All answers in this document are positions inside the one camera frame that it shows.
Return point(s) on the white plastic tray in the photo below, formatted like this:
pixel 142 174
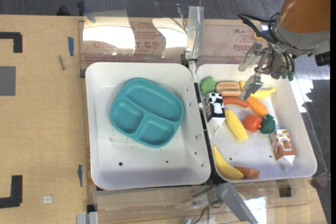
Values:
pixel 257 157
pixel 105 165

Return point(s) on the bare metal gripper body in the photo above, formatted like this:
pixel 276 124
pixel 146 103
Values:
pixel 274 61

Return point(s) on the black and white cow carton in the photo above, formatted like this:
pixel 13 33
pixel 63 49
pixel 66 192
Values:
pixel 215 110

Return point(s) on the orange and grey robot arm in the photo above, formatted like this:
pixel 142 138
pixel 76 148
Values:
pixel 305 5

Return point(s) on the yellow corn cob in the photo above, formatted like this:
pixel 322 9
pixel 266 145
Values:
pixel 236 125

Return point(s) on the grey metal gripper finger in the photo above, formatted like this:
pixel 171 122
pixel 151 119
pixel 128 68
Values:
pixel 249 57
pixel 250 87

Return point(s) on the red sausage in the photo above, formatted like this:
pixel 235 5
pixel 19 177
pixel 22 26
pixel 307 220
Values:
pixel 235 101

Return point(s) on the teal divided plate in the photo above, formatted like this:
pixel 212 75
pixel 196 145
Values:
pixel 147 112

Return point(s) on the black cylinder on white bracket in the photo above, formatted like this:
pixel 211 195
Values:
pixel 323 58

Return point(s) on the brown sausage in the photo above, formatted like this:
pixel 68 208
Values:
pixel 248 172

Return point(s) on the orange bell pepper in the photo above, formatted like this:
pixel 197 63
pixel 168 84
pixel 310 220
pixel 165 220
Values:
pixel 252 123

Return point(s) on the orange carrot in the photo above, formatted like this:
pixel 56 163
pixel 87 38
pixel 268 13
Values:
pixel 258 106

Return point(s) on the brown cardboard board red print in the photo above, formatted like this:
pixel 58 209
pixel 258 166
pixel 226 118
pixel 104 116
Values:
pixel 225 42

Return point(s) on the brown and white carton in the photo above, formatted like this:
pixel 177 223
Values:
pixel 283 148

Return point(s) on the yellow banana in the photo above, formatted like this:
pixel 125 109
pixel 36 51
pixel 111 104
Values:
pixel 225 166
pixel 265 93

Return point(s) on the dark green broccoli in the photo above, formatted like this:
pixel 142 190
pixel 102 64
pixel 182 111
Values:
pixel 268 126

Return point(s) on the hot dog in bun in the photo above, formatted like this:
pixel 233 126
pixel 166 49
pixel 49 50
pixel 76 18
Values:
pixel 228 88

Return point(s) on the light green broccoli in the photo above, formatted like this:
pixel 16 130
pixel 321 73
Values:
pixel 208 85

